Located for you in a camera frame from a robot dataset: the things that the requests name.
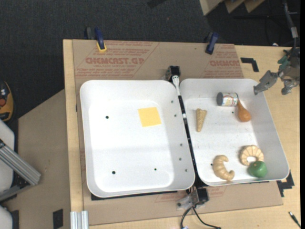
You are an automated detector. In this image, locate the small white can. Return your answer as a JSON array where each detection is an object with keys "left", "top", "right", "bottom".
[{"left": 216, "top": 92, "right": 239, "bottom": 107}]

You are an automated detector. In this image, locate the beige toy croissant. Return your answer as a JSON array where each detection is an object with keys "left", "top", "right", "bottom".
[
  {"left": 239, "top": 145, "right": 264, "bottom": 167},
  {"left": 213, "top": 155, "right": 235, "bottom": 181}
]

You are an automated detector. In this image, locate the beige ice cream cone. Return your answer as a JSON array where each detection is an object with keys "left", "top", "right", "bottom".
[{"left": 195, "top": 108, "right": 208, "bottom": 133}]

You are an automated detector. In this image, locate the brown cardboard board red print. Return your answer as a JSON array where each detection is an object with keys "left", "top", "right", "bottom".
[{"left": 72, "top": 39, "right": 284, "bottom": 226}]

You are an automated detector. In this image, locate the green toy pepper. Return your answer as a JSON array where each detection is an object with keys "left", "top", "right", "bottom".
[{"left": 247, "top": 160, "right": 268, "bottom": 178}]

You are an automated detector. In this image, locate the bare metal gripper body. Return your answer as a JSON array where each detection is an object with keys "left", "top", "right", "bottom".
[{"left": 278, "top": 48, "right": 301, "bottom": 81}]

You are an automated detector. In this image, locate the thin black and white rod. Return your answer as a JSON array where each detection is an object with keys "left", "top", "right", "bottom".
[{"left": 172, "top": 75, "right": 200, "bottom": 188}]

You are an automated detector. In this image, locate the white plastic tray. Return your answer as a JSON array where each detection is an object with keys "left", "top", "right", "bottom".
[
  {"left": 178, "top": 78, "right": 290, "bottom": 187},
  {"left": 79, "top": 79, "right": 196, "bottom": 198}
]

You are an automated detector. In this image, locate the yellow cheese slice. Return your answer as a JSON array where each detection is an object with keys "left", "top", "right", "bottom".
[{"left": 137, "top": 106, "right": 162, "bottom": 128}]

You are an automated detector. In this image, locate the orange toy pear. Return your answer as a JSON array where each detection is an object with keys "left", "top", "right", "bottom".
[{"left": 236, "top": 100, "right": 252, "bottom": 123}]

